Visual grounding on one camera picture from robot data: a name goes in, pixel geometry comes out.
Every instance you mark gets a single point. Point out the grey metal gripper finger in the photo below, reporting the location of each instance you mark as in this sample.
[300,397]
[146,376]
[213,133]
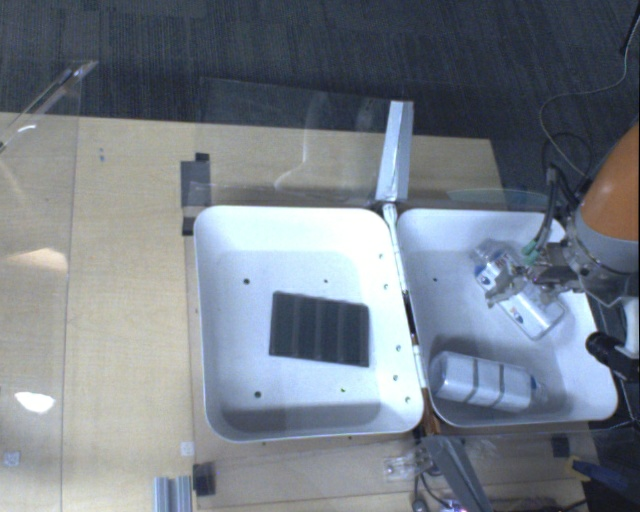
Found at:
[507,292]
[515,272]

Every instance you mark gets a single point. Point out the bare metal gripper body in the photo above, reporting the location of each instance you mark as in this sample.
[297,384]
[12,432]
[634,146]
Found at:
[560,275]

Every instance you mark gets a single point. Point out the clear bottle with blue label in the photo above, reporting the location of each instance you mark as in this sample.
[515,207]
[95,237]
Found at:
[535,310]

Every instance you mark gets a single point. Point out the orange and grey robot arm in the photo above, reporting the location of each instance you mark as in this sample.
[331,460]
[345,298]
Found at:
[615,200]

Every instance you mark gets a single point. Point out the white plastic tray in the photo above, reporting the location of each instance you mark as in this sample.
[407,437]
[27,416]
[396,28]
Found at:
[450,320]
[240,325]

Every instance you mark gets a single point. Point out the clear bottle with grey stripes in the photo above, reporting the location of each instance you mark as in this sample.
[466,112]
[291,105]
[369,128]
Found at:
[480,382]

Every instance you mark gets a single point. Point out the black ribbed rectangular block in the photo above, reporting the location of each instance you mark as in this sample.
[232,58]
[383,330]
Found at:
[320,330]

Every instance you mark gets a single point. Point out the black cylinder on white bracket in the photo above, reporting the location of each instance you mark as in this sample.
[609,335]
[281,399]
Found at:
[612,350]

